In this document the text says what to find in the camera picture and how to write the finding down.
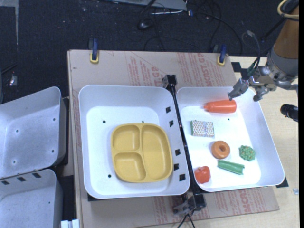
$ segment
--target tomato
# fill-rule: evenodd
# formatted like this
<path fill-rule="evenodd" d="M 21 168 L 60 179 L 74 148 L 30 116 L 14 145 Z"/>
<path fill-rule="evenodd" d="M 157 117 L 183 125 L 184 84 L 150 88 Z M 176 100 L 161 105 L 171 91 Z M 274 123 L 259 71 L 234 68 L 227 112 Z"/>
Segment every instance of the tomato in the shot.
<path fill-rule="evenodd" d="M 210 180 L 210 169 L 208 166 L 198 167 L 195 172 L 195 179 L 198 181 L 198 183 L 203 184 Z"/>

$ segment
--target orange bottle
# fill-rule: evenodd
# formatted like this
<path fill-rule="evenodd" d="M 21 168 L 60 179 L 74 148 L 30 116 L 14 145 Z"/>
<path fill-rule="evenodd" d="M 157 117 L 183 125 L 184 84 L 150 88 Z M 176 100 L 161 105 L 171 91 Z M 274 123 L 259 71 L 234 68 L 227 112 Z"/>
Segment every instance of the orange bottle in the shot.
<path fill-rule="evenodd" d="M 204 109 L 215 113 L 233 113 L 237 110 L 237 103 L 235 100 L 214 101 L 207 103 Z"/>

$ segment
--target yellow divided plate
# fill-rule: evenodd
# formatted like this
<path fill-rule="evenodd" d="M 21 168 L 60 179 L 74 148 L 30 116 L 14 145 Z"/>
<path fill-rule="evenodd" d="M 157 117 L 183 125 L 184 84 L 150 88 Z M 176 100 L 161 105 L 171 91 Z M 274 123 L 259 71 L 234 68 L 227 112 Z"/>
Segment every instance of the yellow divided plate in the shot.
<path fill-rule="evenodd" d="M 172 153 L 166 132 L 157 125 L 131 123 L 116 127 L 111 136 L 116 175 L 127 182 L 155 182 L 170 176 Z"/>

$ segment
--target donut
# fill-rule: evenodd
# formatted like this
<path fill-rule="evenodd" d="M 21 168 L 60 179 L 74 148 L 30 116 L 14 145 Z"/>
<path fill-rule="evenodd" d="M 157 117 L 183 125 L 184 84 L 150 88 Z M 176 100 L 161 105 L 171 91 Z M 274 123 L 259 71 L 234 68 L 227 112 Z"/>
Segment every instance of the donut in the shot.
<path fill-rule="evenodd" d="M 211 147 L 213 156 L 217 159 L 224 159 L 230 154 L 230 147 L 224 141 L 215 141 Z"/>

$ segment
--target white tray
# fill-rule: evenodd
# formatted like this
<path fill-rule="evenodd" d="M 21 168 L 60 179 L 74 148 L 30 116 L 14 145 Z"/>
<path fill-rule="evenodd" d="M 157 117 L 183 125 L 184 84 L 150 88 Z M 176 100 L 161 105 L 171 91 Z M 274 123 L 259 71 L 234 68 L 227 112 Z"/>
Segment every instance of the white tray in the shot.
<path fill-rule="evenodd" d="M 60 163 L 66 153 L 67 110 L 50 87 L 0 105 L 0 179 Z"/>
<path fill-rule="evenodd" d="M 0 180 L 0 227 L 58 228 L 63 191 L 52 170 Z"/>
<path fill-rule="evenodd" d="M 79 92 L 79 109 L 85 189 L 92 197 L 181 195 L 188 190 L 187 161 L 169 91 L 161 87 L 87 85 Z M 169 138 L 173 165 L 178 164 L 178 169 L 163 181 L 130 183 L 115 174 L 111 155 L 113 129 L 142 122 L 160 126 Z"/>
<path fill-rule="evenodd" d="M 232 87 L 185 87 L 177 92 L 193 171 L 199 166 L 210 168 L 210 181 L 198 185 L 205 191 L 214 192 L 280 184 L 285 178 L 284 170 L 260 104 L 252 99 L 255 93 L 251 89 L 235 98 L 235 113 L 209 113 L 203 109 L 208 102 L 228 99 L 231 90 Z M 192 136 L 191 120 L 213 122 L 214 137 Z M 224 160 L 245 166 L 243 175 L 217 167 L 217 159 L 210 149 L 218 140 L 230 146 L 230 155 Z M 241 145 L 251 146 L 256 151 L 256 159 L 251 162 L 243 160 L 238 153 Z"/>

